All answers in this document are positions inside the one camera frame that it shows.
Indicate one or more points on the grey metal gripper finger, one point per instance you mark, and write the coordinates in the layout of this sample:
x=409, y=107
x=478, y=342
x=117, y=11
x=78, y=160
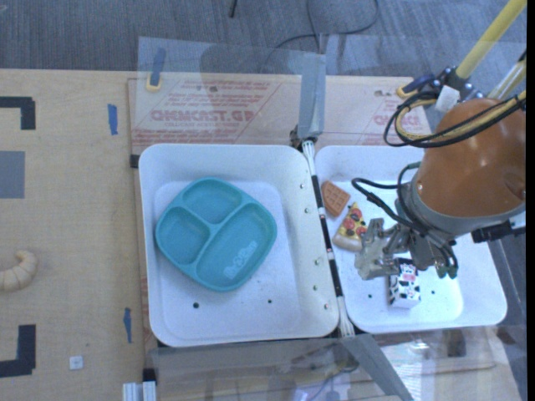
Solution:
x=375, y=232
x=372, y=265

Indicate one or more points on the toy pizza slice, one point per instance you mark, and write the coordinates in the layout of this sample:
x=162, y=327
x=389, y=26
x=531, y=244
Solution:
x=350, y=230

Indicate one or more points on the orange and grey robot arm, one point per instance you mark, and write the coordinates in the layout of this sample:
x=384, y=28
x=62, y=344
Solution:
x=472, y=169

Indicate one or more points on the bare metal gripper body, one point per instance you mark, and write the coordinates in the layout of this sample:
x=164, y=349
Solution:
x=420, y=249

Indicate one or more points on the small white square piece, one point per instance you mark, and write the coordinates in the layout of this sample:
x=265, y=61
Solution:
x=76, y=362

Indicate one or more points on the tan toy croissant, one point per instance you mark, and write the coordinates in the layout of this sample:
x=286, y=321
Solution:
x=21, y=272

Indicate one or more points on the brown waffle biscuit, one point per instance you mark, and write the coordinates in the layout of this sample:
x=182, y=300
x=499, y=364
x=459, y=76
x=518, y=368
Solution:
x=335, y=198

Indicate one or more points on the thin black and white rod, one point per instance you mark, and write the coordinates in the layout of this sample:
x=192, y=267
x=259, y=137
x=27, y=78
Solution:
x=325, y=230

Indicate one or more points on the white plastic tray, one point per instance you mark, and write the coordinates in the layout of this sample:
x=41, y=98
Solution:
x=292, y=265
x=443, y=307

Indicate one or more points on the cow print milk carton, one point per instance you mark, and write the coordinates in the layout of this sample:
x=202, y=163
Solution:
x=404, y=288

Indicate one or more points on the blue divided plate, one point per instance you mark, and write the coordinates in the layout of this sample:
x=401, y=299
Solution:
x=217, y=234

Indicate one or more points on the black cylinder on white bracket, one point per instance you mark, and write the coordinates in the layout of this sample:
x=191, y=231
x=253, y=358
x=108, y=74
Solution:
x=491, y=233

